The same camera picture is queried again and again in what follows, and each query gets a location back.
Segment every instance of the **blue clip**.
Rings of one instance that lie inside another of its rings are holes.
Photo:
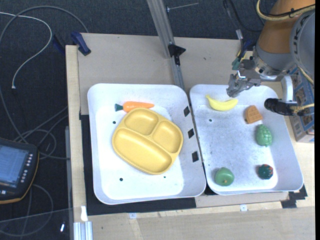
[[[78,50],[84,55],[87,56],[89,53],[91,53],[91,50],[88,48],[86,45],[86,42],[82,35],[79,32],[72,31],[71,33],[71,38],[72,41],[76,44],[79,45]]]

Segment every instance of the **yellow plate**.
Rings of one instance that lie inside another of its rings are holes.
[[[172,166],[182,144],[179,127],[148,108],[128,112],[112,136],[113,149],[123,160],[152,175]]]

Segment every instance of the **wooden table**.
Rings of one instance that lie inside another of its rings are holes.
[[[88,114],[87,91],[97,83],[174,84],[171,63],[157,36],[82,34],[90,56],[66,46],[67,90],[74,221],[86,205],[82,129],[79,114]],[[180,56],[185,91],[197,84],[227,84],[237,40],[175,38],[186,48]],[[279,82],[264,83],[282,97]],[[196,208],[89,216],[98,239],[315,239],[315,145],[297,143],[285,118],[307,197],[297,208],[282,208],[288,192],[200,195]]]

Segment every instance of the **toy carrot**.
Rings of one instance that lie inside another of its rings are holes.
[[[155,105],[152,103],[138,102],[138,101],[126,101],[123,105],[115,104],[114,109],[115,109],[115,111],[123,110],[125,112],[129,112],[135,108],[150,109],[150,108],[153,108],[154,106]]]

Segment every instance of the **toy banana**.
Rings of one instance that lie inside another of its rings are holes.
[[[205,97],[208,99],[210,107],[218,111],[231,110],[238,104],[238,100],[236,98],[229,99],[227,101],[218,101],[211,98],[209,94],[207,94]]]

